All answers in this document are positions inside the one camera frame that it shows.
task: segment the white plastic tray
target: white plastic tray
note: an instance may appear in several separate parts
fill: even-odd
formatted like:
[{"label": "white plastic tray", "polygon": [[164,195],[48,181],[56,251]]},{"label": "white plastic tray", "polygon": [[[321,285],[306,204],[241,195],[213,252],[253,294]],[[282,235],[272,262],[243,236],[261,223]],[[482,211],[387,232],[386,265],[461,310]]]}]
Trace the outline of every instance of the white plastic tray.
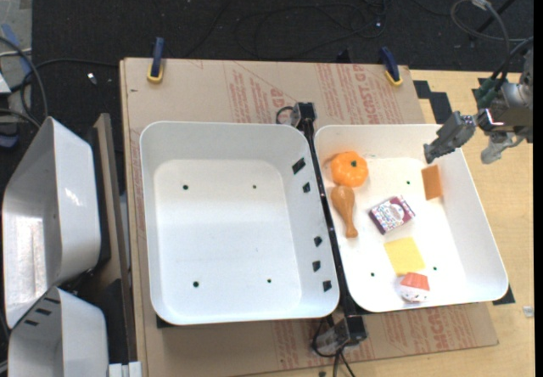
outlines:
[{"label": "white plastic tray", "polygon": [[9,337],[9,377],[104,377],[109,366],[102,311],[56,287]]},{"label": "white plastic tray", "polygon": [[3,195],[8,326],[54,285],[93,268],[100,224],[90,145],[47,118]]},{"label": "white plastic tray", "polygon": [[[330,202],[349,291],[370,312],[493,301],[505,295],[507,274],[461,149],[435,160],[444,195],[426,200],[421,170],[423,144],[438,125],[329,126],[316,133],[316,152],[327,195],[334,183],[329,160],[354,150],[367,160],[369,178],[355,188],[354,222],[359,235],[347,239]],[[382,235],[368,216],[375,205],[403,195],[415,212],[406,224]],[[413,237],[425,262],[430,297],[408,303],[384,243]]]},{"label": "white plastic tray", "polygon": [[212,324],[318,318],[335,309],[327,224],[299,131],[162,121],[142,132],[140,150],[159,317]]}]

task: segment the black floor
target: black floor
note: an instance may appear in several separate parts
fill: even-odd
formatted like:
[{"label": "black floor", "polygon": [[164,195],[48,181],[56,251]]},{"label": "black floor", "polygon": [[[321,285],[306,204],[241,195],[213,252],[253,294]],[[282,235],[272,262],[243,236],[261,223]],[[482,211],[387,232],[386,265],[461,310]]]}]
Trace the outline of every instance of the black floor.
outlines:
[{"label": "black floor", "polygon": [[[451,19],[456,1],[33,0],[32,61],[49,114],[72,131],[82,135],[100,112],[112,115],[122,181],[116,67],[125,57],[150,56],[156,37],[165,39],[165,57],[334,62],[348,51],[354,62],[377,63],[378,50],[387,46],[398,64],[412,69],[491,73],[506,55],[503,32],[494,21],[482,32],[498,40],[470,38]],[[501,17],[512,45],[533,36],[534,0],[488,1],[495,9],[510,3]],[[491,19],[469,3],[460,4],[457,13],[474,30]],[[522,71],[522,65],[517,56],[510,71]],[[41,119],[36,86],[33,99],[32,113]],[[0,151],[6,164],[2,189],[34,133],[21,124],[20,149]]]}]

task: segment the yellow clamp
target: yellow clamp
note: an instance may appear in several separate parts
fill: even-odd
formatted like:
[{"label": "yellow clamp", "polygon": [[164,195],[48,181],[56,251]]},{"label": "yellow clamp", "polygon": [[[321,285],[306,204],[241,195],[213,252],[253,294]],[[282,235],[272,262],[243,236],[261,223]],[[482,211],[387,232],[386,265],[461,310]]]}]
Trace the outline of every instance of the yellow clamp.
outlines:
[{"label": "yellow clamp", "polygon": [[164,65],[160,65],[159,73],[157,76],[153,76],[152,74],[153,64],[151,63],[149,65],[149,69],[147,71],[147,79],[149,82],[152,82],[154,84],[158,84],[162,81],[162,75],[164,74]]},{"label": "yellow clamp", "polygon": [[389,83],[392,84],[392,85],[395,86],[395,87],[400,86],[401,83],[404,82],[404,81],[401,79],[401,76],[400,76],[400,78],[398,78],[398,81],[396,81],[396,80],[390,75],[390,72],[388,72],[387,70],[384,72],[384,76],[386,76],[387,80],[389,80]]}]

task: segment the wire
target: wire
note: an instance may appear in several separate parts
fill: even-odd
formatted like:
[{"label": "wire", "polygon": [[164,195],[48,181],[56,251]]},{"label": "wire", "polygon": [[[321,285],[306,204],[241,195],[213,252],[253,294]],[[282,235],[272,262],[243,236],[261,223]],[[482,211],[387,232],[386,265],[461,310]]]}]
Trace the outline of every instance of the wire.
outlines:
[{"label": "wire", "polygon": [[[32,52],[32,48],[21,49],[21,51],[25,54],[29,54]],[[7,51],[5,53],[0,53],[0,59],[2,57],[13,57],[15,55],[19,55],[19,53],[17,51]]]},{"label": "wire", "polygon": [[32,113],[32,110],[31,110],[31,107],[26,103],[26,96],[25,96],[25,93],[26,93],[26,88],[30,86],[30,84],[26,84],[25,86],[23,86],[23,88],[21,88],[19,90],[19,93],[20,93],[20,102],[22,103],[23,105],[23,108],[25,109],[25,112],[26,114],[33,120],[35,121],[38,121],[38,119],[34,116],[34,114]]},{"label": "wire", "polygon": [[[325,3],[317,5],[293,5],[286,8],[276,8],[269,11],[248,14],[236,20],[234,26],[234,36],[238,46],[246,53],[257,59],[268,60],[292,60],[301,59],[308,60],[308,54],[318,48],[343,41],[352,37],[371,40],[382,36],[386,32],[388,13],[393,7],[395,0],[356,0],[356,3]],[[436,16],[449,18],[451,16],[449,7],[443,12],[432,10],[425,7],[417,0],[412,0],[419,8]],[[323,26],[326,38],[313,46],[292,52],[289,55],[273,55],[268,52],[268,55],[262,55],[259,51],[259,44],[264,42],[263,35],[266,34],[266,39],[273,37],[277,40],[277,36],[288,35],[285,30],[285,25],[293,25],[292,18],[301,16],[301,14],[315,13],[318,16],[325,16],[327,20],[333,23],[333,26],[339,28],[341,32],[336,36],[333,35],[329,26]],[[279,26],[283,25],[283,29],[278,31]]]},{"label": "wire", "polygon": [[[534,37],[533,36],[529,37],[524,42],[520,42],[515,48],[512,49],[511,53],[509,54],[509,58],[512,59],[518,53],[520,53],[522,50],[524,50],[526,47],[528,47],[529,45],[531,45],[533,43],[534,43]],[[497,70],[494,71],[494,73],[490,77],[492,80],[495,80],[498,77],[498,75],[500,75],[500,73],[503,72],[503,70],[505,68],[505,64],[506,64],[506,62],[504,61],[501,64],[501,66]]]},{"label": "wire", "polygon": [[48,99],[47,99],[47,95],[45,94],[45,87],[43,86],[42,78],[40,77],[40,74],[38,73],[37,68],[34,66],[32,61],[26,56],[25,52],[21,48],[19,48],[17,45],[15,45],[13,42],[9,41],[8,39],[2,36],[0,36],[0,42],[3,42],[6,45],[10,46],[30,66],[31,71],[34,74],[34,77],[36,78],[37,85],[40,88],[40,93],[42,94],[43,120],[45,121],[49,116]]},{"label": "wire", "polygon": [[[322,353],[322,352],[319,351],[319,349],[318,349],[318,347],[316,345],[316,340],[317,340],[319,334],[321,333],[322,326],[324,325],[325,321],[327,321],[327,319],[330,319],[330,318],[322,318],[321,319],[321,322],[319,323],[319,325],[318,325],[318,327],[317,327],[317,329],[315,331],[315,334],[313,335],[313,338],[311,340],[311,348],[320,357],[328,357],[328,358],[333,357],[333,374],[332,374],[333,377],[337,377],[337,375],[338,375],[339,359],[341,359],[343,361],[345,367],[347,368],[347,371],[349,371],[350,376],[351,377],[356,377],[355,373],[352,370],[352,368],[350,367],[350,365],[345,360],[345,356],[343,354],[344,346],[341,346],[336,352],[334,352],[332,354],[326,354],[326,353]],[[332,322],[328,321],[328,325],[330,327],[333,327],[333,321]]]},{"label": "wire", "polygon": [[202,38],[196,42],[186,53],[184,53],[183,58],[189,57],[194,51],[196,51],[198,48],[202,46],[202,44],[207,40],[207,38],[211,35],[213,30],[215,29],[215,25],[217,24],[220,17],[227,11],[227,9],[232,5],[232,2],[235,0],[226,0],[226,2],[222,5],[219,12],[215,15],[215,18],[211,21],[211,24],[209,28],[207,29],[207,32],[202,36]]},{"label": "wire", "polygon": [[287,110],[292,111],[292,110],[294,110],[294,107],[291,107],[290,105],[287,105],[286,107],[280,108],[280,109],[277,111],[277,113],[275,114],[275,123],[278,123],[279,125],[282,124],[282,122],[279,121],[279,115],[280,115],[281,113],[283,113],[284,111],[287,111]]},{"label": "wire", "polygon": [[[116,69],[119,68],[118,64],[108,63],[108,62],[103,62],[103,61],[61,58],[61,59],[50,59],[50,60],[46,60],[44,62],[41,62],[41,63],[36,65],[36,69],[39,70],[39,69],[44,68],[45,66],[49,66],[49,65],[53,65],[53,64],[57,64],[57,63],[75,63],[75,64],[82,64],[82,65],[105,66],[105,67],[116,68]],[[12,86],[10,88],[10,90],[12,92],[16,92],[20,88],[22,88],[25,85],[29,84],[31,76],[32,76],[32,72],[29,72],[28,74],[25,75],[22,82],[20,82],[19,84],[16,84],[15,86]]]},{"label": "wire", "polygon": [[14,116],[21,117],[25,121],[28,121],[32,125],[34,125],[34,127],[36,127],[37,129],[40,129],[41,127],[41,125],[37,121],[29,117],[28,115],[24,115],[23,113],[20,113],[19,111],[10,110],[10,109],[0,109],[0,113],[4,113],[5,115],[14,115]]},{"label": "wire", "polygon": [[465,30],[463,28],[464,24],[456,17],[456,11],[458,10],[458,6],[460,4],[467,3],[467,2],[470,2],[477,8],[488,10],[501,28],[501,34],[502,34],[501,41],[504,42],[504,45],[505,45],[506,57],[503,64],[501,65],[501,78],[494,87],[495,90],[498,90],[507,79],[507,73],[509,71],[509,62],[511,61],[511,41],[512,40],[509,38],[509,33],[507,32],[507,28],[500,14],[498,14],[498,12],[496,12],[495,9],[492,7],[492,4],[490,4],[486,0],[456,0],[455,1],[455,3],[451,7],[451,17],[453,21],[455,21],[455,24],[460,26],[462,30]]},{"label": "wire", "polygon": [[[458,18],[458,15],[457,15],[457,12],[458,12],[458,7],[460,6],[460,4],[462,3],[468,3],[468,2],[472,2],[472,0],[456,0],[452,7],[451,7],[451,18],[452,18],[452,21],[462,30],[464,31],[465,33],[467,33],[469,36],[471,37],[477,37],[479,39],[484,39],[484,40],[488,40],[488,41],[494,41],[494,42],[503,42],[504,41],[504,37],[496,37],[496,36],[490,36],[490,35],[487,35],[487,34],[484,34],[484,33],[479,33],[478,31],[474,30],[473,28],[469,27],[468,25],[466,25],[462,20],[460,20]],[[496,20],[500,19],[501,20],[501,16],[495,12],[497,14],[497,17],[496,17]],[[514,38],[514,39],[511,39],[509,38],[508,39],[509,42],[523,42],[526,40],[526,37],[523,37],[523,38]]]}]

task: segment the black cable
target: black cable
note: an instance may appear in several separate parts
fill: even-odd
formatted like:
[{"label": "black cable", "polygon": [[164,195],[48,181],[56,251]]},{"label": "black cable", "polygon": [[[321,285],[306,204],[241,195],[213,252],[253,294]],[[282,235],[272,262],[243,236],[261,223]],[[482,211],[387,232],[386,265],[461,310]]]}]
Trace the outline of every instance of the black cable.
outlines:
[{"label": "black cable", "polygon": [[19,90],[19,93],[20,93],[20,102],[22,103],[23,105],[23,108],[25,109],[25,113],[33,120],[35,121],[38,121],[38,119],[34,116],[34,114],[32,113],[32,110],[31,110],[31,107],[26,103],[26,97],[25,97],[25,93],[26,93],[26,88],[30,86],[30,83],[29,84],[25,84],[20,90]]},{"label": "black cable", "polygon": [[498,90],[506,81],[507,73],[509,72],[509,62],[511,61],[511,42],[509,41],[509,34],[507,33],[507,28],[505,24],[503,23],[503,19],[501,18],[501,16],[498,14],[498,12],[495,11],[495,9],[492,7],[490,3],[486,3],[484,6],[487,8],[487,10],[492,14],[496,22],[499,24],[501,28],[501,32],[503,34],[504,43],[506,44],[506,57],[503,64],[501,65],[501,68],[502,68],[501,78],[498,81],[498,83],[494,86],[494,89]]},{"label": "black cable", "polygon": [[4,315],[2,311],[0,311],[0,325],[2,325],[2,332],[3,332],[4,339],[6,340],[6,342],[9,342],[10,330],[8,328],[8,325],[6,324],[6,316]]},{"label": "black cable", "polygon": [[[46,60],[44,62],[36,64],[36,70],[40,70],[45,66],[57,64],[57,63],[75,63],[75,64],[82,64],[82,65],[95,65],[95,66],[105,66],[110,68],[116,68],[119,69],[118,64],[114,63],[108,63],[104,61],[97,61],[97,60],[85,60],[85,59],[71,59],[71,58],[61,58],[61,59],[50,59]],[[29,72],[25,75],[23,78],[23,81],[15,86],[12,86],[10,90],[12,92],[16,92],[17,90],[21,89],[22,87],[28,85],[31,81],[32,72]]]},{"label": "black cable", "polygon": [[[352,370],[352,368],[350,367],[350,365],[345,360],[345,356],[343,354],[343,350],[344,350],[343,346],[341,346],[333,354],[326,354],[326,353],[319,352],[318,346],[316,345],[316,339],[318,338],[319,334],[321,333],[322,326],[324,325],[324,323],[326,321],[327,321],[326,318],[321,319],[321,322],[319,323],[319,325],[318,325],[318,327],[317,327],[317,329],[315,331],[315,334],[313,335],[313,338],[311,340],[311,348],[312,348],[312,350],[320,357],[327,357],[327,358],[333,357],[333,377],[336,377],[338,375],[339,359],[341,359],[343,361],[343,363],[344,363],[345,367],[347,368],[347,370],[349,371],[349,374],[351,375],[351,377],[356,377],[355,373]],[[333,326],[333,321],[332,322],[328,321],[328,323],[329,323],[330,327]]]},{"label": "black cable", "polygon": [[207,29],[207,32],[202,36],[202,38],[196,42],[187,52],[184,53],[183,58],[189,57],[194,51],[196,51],[198,48],[202,46],[202,44],[207,40],[207,38],[211,35],[211,32],[215,29],[216,23],[222,17],[222,15],[227,11],[227,9],[231,6],[232,2],[235,0],[226,0],[226,2],[222,5],[219,12],[215,15],[215,18],[211,22],[209,28]]},{"label": "black cable", "polygon": [[287,105],[286,107],[280,108],[277,113],[275,114],[275,123],[281,125],[282,123],[279,121],[279,115],[287,110],[294,110],[294,107],[291,107],[290,105]]},{"label": "black cable", "polygon": [[[526,39],[524,42],[520,42],[515,48],[513,48],[511,50],[511,53],[509,54],[509,57],[510,59],[512,59],[513,57],[515,57],[518,53],[520,53],[521,51],[523,51],[526,47],[528,47],[529,45],[531,45],[532,43],[534,43],[534,37],[529,37],[528,39]],[[494,73],[492,74],[492,76],[490,77],[492,80],[495,80],[498,75],[500,75],[503,70],[504,70],[504,67],[505,67],[505,64],[506,62],[504,61],[501,66],[494,71]]]},{"label": "black cable", "polygon": [[28,115],[20,113],[19,111],[10,110],[10,109],[0,109],[0,113],[4,113],[5,115],[14,115],[14,116],[21,117],[25,121],[28,121],[32,125],[34,125],[37,129],[40,129],[40,127],[41,127],[41,125],[38,122],[36,122],[34,119],[29,117]]},{"label": "black cable", "polygon": [[[234,35],[236,37],[236,42],[238,43],[238,45],[244,51],[246,51],[247,53],[250,53],[251,55],[253,55],[254,57],[256,57],[258,59],[267,59],[267,60],[275,60],[275,61],[277,61],[277,60],[298,59],[298,58],[304,56],[305,54],[310,53],[311,51],[314,51],[314,50],[316,50],[318,48],[329,45],[331,43],[342,41],[344,39],[347,39],[347,38],[350,38],[350,37],[353,37],[353,36],[359,36],[359,37],[362,37],[362,38],[365,38],[365,39],[372,39],[372,38],[375,38],[375,37],[379,37],[379,36],[381,36],[383,34],[383,29],[378,30],[376,33],[373,33],[373,34],[368,34],[368,35],[362,34],[362,33],[364,33],[364,31],[367,31],[370,28],[372,28],[372,29],[376,28],[374,20],[370,20],[370,21],[366,22],[366,20],[363,19],[363,15],[362,15],[362,21],[366,22],[366,23],[363,24],[361,27],[353,28],[352,19],[351,19],[350,25],[345,25],[345,24],[341,23],[340,21],[338,21],[337,19],[335,19],[331,14],[329,14],[325,10],[325,8],[351,8],[351,13],[359,13],[361,15],[361,12],[360,12],[361,9],[359,7],[357,7],[357,6],[353,5],[353,4],[348,4],[348,3],[330,3],[330,4],[322,4],[322,5],[291,6],[291,7],[280,8],[280,9],[277,9],[277,10],[272,10],[272,11],[267,11],[267,12],[259,12],[259,13],[250,14],[248,16],[245,16],[243,18],[238,19],[238,21],[237,21],[237,23],[236,23],[236,25],[234,27]],[[238,36],[239,29],[240,29],[241,26],[243,26],[245,30],[247,29],[246,28],[247,27],[247,23],[246,23],[247,20],[249,20],[251,18],[254,18],[256,16],[264,15],[263,20],[258,24],[255,35],[253,36],[253,38],[255,38],[260,33],[260,30],[264,30],[264,28],[263,28],[264,24],[267,21],[269,21],[269,19],[273,15],[281,14],[281,13],[288,12],[288,11],[291,11],[291,10],[317,11],[318,13],[324,14],[325,16],[327,16],[334,24],[336,24],[337,26],[341,27],[344,30],[347,30],[348,32],[341,35],[341,36],[338,36],[338,37],[331,37],[330,39],[328,39],[326,41],[319,42],[317,45],[314,45],[314,46],[311,46],[309,48],[303,49],[303,50],[298,51],[296,53],[292,53],[289,56],[266,56],[266,57],[262,57],[260,55],[260,53],[258,52],[258,49],[250,49],[249,47],[244,45],[243,42],[240,40],[240,38]]]},{"label": "black cable", "polygon": [[17,51],[17,53],[23,58],[23,60],[31,68],[31,71],[34,74],[34,77],[36,78],[37,85],[40,88],[40,93],[42,94],[43,120],[47,119],[49,116],[48,99],[47,99],[47,95],[45,94],[45,87],[43,86],[42,78],[40,77],[40,74],[38,73],[37,68],[34,66],[32,61],[26,56],[25,52],[21,48],[19,48],[17,45],[15,45],[13,42],[9,41],[8,39],[2,36],[0,36],[0,42],[5,43],[6,45],[10,46],[14,51]]}]

